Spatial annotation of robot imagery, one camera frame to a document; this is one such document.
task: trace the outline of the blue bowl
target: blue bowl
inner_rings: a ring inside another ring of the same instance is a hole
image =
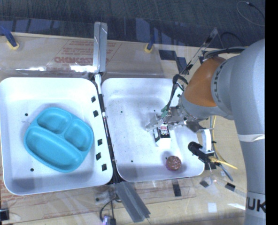
[[[64,173],[82,164],[93,141],[93,131],[85,122],[58,107],[43,110],[24,135],[24,146],[34,158]]]

